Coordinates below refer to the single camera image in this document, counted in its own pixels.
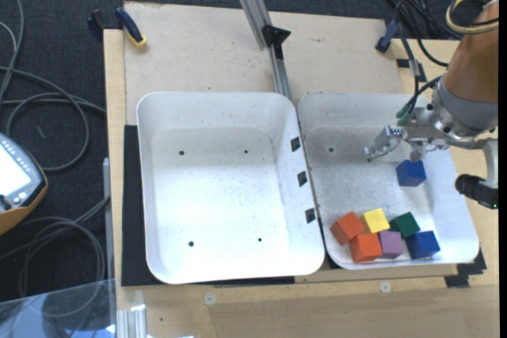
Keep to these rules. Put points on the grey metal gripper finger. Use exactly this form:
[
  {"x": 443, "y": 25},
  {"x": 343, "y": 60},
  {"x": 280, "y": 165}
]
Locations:
[
  {"x": 416, "y": 154},
  {"x": 385, "y": 141}
]

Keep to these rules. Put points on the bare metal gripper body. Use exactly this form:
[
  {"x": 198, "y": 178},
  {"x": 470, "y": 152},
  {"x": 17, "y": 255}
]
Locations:
[{"x": 429, "y": 126}]

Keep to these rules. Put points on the blue cube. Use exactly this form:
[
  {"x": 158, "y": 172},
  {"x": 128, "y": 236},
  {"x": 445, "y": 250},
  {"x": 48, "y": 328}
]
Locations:
[
  {"x": 423, "y": 245},
  {"x": 411, "y": 173}
]

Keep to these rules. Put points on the white plastic tray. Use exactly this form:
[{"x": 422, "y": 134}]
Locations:
[
  {"x": 222, "y": 190},
  {"x": 356, "y": 186}
]

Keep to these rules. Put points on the pale brown flat board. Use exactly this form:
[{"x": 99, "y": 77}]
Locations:
[{"x": 206, "y": 51}]

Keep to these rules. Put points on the black cylinder on white bracket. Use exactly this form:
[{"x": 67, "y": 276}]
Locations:
[{"x": 477, "y": 190}]

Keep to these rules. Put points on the purple cube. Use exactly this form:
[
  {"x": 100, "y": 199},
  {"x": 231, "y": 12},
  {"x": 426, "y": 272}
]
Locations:
[{"x": 391, "y": 244}]

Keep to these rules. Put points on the orange cube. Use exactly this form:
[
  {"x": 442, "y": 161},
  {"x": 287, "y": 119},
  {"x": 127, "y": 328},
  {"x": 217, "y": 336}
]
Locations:
[
  {"x": 346, "y": 227},
  {"x": 366, "y": 248}
]

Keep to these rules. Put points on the yellow cube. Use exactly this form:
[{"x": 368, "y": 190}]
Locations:
[{"x": 375, "y": 220}]

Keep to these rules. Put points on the green cube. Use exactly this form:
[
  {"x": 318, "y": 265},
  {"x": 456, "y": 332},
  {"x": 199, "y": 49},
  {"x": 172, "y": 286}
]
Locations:
[{"x": 405, "y": 225}]

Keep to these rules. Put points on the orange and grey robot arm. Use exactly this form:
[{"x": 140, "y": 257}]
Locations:
[{"x": 473, "y": 63}]

